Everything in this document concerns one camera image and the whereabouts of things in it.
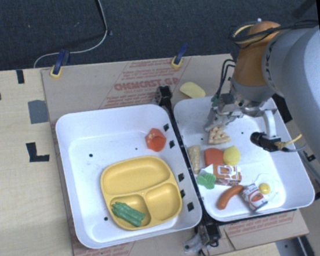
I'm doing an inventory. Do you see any green asparagus bunch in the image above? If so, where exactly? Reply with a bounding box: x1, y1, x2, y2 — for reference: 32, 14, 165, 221
110, 197, 148, 231

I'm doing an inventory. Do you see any beige bread stick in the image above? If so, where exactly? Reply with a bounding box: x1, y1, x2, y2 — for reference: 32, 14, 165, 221
186, 144, 205, 176

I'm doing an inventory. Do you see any black cylinder on white bracket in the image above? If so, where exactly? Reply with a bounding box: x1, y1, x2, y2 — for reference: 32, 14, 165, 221
246, 108, 284, 155

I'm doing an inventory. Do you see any white fried egg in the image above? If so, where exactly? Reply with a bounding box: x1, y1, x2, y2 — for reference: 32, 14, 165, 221
253, 171, 283, 204

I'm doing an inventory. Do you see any green lettuce leaf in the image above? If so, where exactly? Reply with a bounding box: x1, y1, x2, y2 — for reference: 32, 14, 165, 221
195, 171, 218, 192

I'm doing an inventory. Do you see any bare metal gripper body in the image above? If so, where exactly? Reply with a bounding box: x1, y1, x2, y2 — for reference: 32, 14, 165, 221
210, 88, 268, 124

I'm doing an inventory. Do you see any white plastic tray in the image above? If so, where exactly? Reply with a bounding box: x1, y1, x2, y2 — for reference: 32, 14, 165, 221
53, 97, 206, 253
171, 84, 318, 228

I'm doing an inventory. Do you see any orange block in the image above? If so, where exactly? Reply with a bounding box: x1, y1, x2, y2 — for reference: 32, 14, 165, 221
202, 145, 227, 168

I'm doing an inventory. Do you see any orange sausage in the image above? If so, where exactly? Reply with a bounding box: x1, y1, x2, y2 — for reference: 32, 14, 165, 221
214, 183, 247, 211

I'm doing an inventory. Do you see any pizza slice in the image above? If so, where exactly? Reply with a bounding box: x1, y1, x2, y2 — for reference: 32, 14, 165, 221
205, 124, 232, 146

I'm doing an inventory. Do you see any yellow oval chip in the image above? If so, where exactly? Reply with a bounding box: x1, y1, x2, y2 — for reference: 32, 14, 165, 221
178, 79, 207, 101

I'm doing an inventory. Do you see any yellow lemon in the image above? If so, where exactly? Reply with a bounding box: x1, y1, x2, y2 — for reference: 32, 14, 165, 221
221, 145, 242, 168

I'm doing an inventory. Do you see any red orange cup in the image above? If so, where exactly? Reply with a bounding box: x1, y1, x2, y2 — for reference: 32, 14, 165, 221
143, 125, 169, 154

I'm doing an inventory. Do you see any red and white can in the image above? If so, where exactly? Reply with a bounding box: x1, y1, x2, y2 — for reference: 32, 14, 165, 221
239, 182, 270, 214

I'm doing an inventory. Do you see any white and orange carton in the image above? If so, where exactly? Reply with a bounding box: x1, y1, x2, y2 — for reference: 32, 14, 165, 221
201, 160, 243, 190

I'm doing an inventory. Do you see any yellow divided plate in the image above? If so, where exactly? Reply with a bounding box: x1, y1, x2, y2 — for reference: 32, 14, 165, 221
97, 151, 186, 235

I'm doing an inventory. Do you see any thin black rod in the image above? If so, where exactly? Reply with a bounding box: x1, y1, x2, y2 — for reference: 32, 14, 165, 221
162, 92, 212, 230

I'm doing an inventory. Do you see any black block with thin wires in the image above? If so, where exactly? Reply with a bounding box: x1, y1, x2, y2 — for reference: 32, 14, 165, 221
155, 84, 174, 107
194, 221, 223, 250

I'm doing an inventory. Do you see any brown cardboard board red print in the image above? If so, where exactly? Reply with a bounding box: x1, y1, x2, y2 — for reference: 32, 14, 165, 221
40, 37, 313, 256

